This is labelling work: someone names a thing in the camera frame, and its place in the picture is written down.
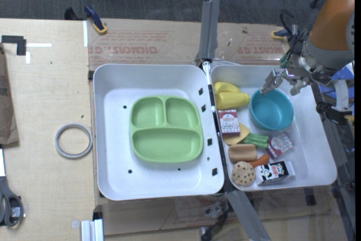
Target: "gray ring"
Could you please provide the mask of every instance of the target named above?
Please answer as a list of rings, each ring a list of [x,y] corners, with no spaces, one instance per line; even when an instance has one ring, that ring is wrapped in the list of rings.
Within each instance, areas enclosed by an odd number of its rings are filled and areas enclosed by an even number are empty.
[[[87,134],[88,139],[89,139],[89,144],[88,144],[87,148],[84,151],[82,151],[81,153],[79,153],[79,154],[69,154],[69,153],[63,151],[63,149],[60,148],[60,146],[59,146],[59,137],[62,134],[62,132],[67,130],[67,129],[73,129],[73,128],[81,129],[82,131],[84,131]],[[58,151],[58,153],[61,156],[66,157],[67,159],[78,159],[80,157],[85,156],[91,150],[92,145],[93,145],[93,138],[91,136],[91,131],[87,127],[85,127],[84,125],[79,124],[77,122],[73,122],[73,123],[70,123],[70,124],[63,125],[56,132],[56,135],[55,135],[55,148],[56,148],[56,150]]]

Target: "orange toy carrot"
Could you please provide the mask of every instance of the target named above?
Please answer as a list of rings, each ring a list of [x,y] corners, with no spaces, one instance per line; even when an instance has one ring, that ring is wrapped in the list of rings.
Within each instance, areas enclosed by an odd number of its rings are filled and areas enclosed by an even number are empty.
[[[266,165],[269,160],[270,160],[270,156],[267,154],[263,154],[257,160],[252,161],[252,162],[247,162],[247,163],[250,163],[252,165],[252,167],[255,168],[257,166]]]

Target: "green plate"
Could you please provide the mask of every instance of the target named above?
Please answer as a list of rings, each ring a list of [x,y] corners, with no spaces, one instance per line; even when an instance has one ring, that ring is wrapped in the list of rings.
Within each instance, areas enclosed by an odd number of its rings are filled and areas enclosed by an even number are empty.
[[[186,98],[153,95],[138,99],[130,113],[130,142],[146,161],[180,163],[199,156],[203,148],[200,116]]]

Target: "teal bowl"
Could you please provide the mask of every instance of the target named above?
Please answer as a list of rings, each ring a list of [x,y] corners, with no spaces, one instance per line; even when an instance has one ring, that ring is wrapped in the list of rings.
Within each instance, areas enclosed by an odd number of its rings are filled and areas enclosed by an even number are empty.
[[[249,115],[260,129],[283,130],[293,121],[293,106],[279,90],[269,91],[264,95],[257,90],[249,101]]]

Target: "black scissors handle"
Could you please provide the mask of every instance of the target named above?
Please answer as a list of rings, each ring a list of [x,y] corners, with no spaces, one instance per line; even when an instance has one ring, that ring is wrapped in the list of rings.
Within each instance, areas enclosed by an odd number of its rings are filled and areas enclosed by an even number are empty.
[[[11,208],[19,207],[20,216],[11,217]],[[21,199],[15,195],[8,186],[6,176],[0,177],[0,223],[2,221],[9,227],[20,223],[23,219],[24,207]]]

